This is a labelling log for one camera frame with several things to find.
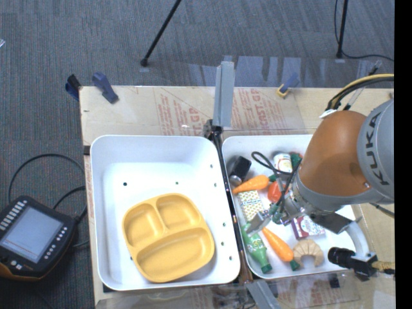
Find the toy carrot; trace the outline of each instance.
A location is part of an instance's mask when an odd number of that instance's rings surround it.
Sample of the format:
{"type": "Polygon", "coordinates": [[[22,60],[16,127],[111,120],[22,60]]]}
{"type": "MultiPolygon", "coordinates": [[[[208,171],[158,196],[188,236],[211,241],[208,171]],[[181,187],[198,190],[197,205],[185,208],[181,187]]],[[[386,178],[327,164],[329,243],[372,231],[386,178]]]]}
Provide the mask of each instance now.
{"type": "Polygon", "coordinates": [[[269,177],[266,175],[257,175],[247,181],[244,181],[236,188],[232,190],[234,194],[244,191],[251,191],[251,190],[261,190],[268,186],[269,184],[269,177]]]}
{"type": "Polygon", "coordinates": [[[289,262],[292,270],[297,269],[300,265],[294,260],[294,251],[285,243],[278,235],[264,227],[263,234],[269,242],[270,247],[273,248],[279,259],[284,262],[289,262]]]}

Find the black object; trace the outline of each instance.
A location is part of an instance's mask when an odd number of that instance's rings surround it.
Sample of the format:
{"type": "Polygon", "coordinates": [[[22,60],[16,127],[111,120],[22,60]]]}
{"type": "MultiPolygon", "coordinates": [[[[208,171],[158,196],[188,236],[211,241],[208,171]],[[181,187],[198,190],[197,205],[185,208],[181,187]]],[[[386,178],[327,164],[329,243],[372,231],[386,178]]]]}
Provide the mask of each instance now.
{"type": "Polygon", "coordinates": [[[252,162],[243,156],[238,156],[234,162],[232,172],[229,175],[229,182],[237,187],[245,181],[246,175],[249,172],[252,162]]]}
{"type": "Polygon", "coordinates": [[[338,59],[342,58],[343,33],[345,31],[346,13],[348,12],[348,3],[349,3],[349,0],[344,0],[343,2],[341,32],[339,34],[339,41],[338,41],[338,47],[337,47],[337,53],[336,53],[336,57],[338,59]]]}
{"type": "Polygon", "coordinates": [[[330,288],[339,288],[339,287],[341,287],[341,285],[339,283],[339,279],[338,279],[336,273],[329,274],[328,279],[329,279],[330,288]]]}
{"type": "Polygon", "coordinates": [[[66,91],[75,98],[75,100],[79,100],[79,89],[82,85],[77,80],[75,75],[71,75],[67,79],[66,83],[66,91]]]}
{"type": "Polygon", "coordinates": [[[150,57],[150,54],[152,54],[152,51],[154,50],[154,48],[157,45],[157,42],[159,41],[160,37],[162,36],[162,34],[163,34],[164,30],[166,29],[167,25],[169,24],[169,21],[172,19],[172,16],[173,16],[174,12],[179,7],[180,1],[182,1],[182,0],[176,0],[176,2],[174,3],[171,11],[169,12],[169,15],[166,17],[166,20],[164,21],[160,31],[157,33],[157,36],[154,38],[154,41],[152,42],[152,45],[150,46],[149,50],[147,51],[145,57],[140,61],[140,64],[142,66],[147,66],[147,61],[150,57]]]}
{"type": "Polygon", "coordinates": [[[113,91],[113,88],[111,87],[111,84],[105,74],[102,72],[95,72],[95,74],[93,74],[92,81],[97,87],[103,89],[103,96],[110,103],[113,104],[118,100],[118,96],[115,91],[113,91]]]}
{"type": "Polygon", "coordinates": [[[0,277],[37,281],[60,261],[76,231],[76,221],[20,196],[0,212],[0,277]]]}
{"type": "Polygon", "coordinates": [[[368,261],[360,261],[352,258],[354,255],[355,252],[347,248],[332,247],[328,252],[328,260],[340,267],[353,269],[358,277],[361,277],[363,280],[368,280],[369,277],[377,271],[377,269],[371,265],[378,260],[377,256],[371,256],[368,261]]]}

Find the tripod leg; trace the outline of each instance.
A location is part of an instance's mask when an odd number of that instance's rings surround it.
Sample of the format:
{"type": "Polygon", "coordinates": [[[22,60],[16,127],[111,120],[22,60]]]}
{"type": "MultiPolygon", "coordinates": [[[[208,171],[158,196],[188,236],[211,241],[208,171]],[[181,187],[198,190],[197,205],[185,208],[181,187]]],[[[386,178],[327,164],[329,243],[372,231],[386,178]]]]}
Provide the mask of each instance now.
{"type": "Polygon", "coordinates": [[[174,12],[179,7],[180,1],[182,1],[182,0],[176,0],[176,2],[174,3],[171,11],[169,12],[169,15],[167,16],[166,20],[164,21],[160,31],[157,33],[157,36],[154,38],[154,41],[152,42],[152,45],[150,46],[149,50],[147,51],[145,57],[140,61],[140,64],[142,66],[147,66],[147,60],[149,59],[150,54],[152,54],[152,51],[154,50],[154,48],[157,45],[157,42],[159,41],[160,37],[162,36],[162,34],[163,34],[164,30],[166,29],[167,25],[169,24],[169,21],[172,19],[172,16],[173,16],[174,12]]]}
{"type": "Polygon", "coordinates": [[[344,0],[343,2],[341,33],[339,34],[339,45],[338,45],[337,53],[336,53],[336,57],[338,59],[342,58],[343,33],[345,31],[346,12],[348,11],[348,2],[349,0],[344,0]]]}

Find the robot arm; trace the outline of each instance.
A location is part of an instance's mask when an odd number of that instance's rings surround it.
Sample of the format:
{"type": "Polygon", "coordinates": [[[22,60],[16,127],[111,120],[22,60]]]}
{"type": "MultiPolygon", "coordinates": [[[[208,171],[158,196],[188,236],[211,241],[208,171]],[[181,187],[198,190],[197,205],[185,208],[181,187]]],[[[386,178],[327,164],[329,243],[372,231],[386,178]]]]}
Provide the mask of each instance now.
{"type": "Polygon", "coordinates": [[[328,104],[323,121],[316,129],[306,153],[281,204],[257,214],[248,233],[256,232],[270,220],[287,225],[307,215],[317,224],[339,234],[346,231],[355,251],[331,248],[328,259],[357,274],[370,276],[377,269],[377,257],[357,221],[336,213],[345,205],[395,202],[394,194],[394,100],[375,108],[368,116],[337,111],[340,100],[350,91],[376,82],[393,80],[393,75],[370,76],[346,86],[328,104]]]}

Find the toy bottle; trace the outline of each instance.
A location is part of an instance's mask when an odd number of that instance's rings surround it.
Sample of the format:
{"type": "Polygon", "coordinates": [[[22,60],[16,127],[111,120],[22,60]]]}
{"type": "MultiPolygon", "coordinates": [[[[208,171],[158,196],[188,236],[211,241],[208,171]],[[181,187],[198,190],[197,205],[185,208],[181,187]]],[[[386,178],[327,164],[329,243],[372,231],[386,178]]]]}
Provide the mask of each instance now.
{"type": "Polygon", "coordinates": [[[272,266],[268,262],[266,255],[267,248],[258,233],[251,235],[251,237],[247,235],[246,230],[248,229],[249,225],[250,224],[247,223],[240,228],[243,241],[250,256],[252,256],[252,258],[260,264],[262,272],[266,274],[267,272],[270,272],[272,270],[272,266]]]}

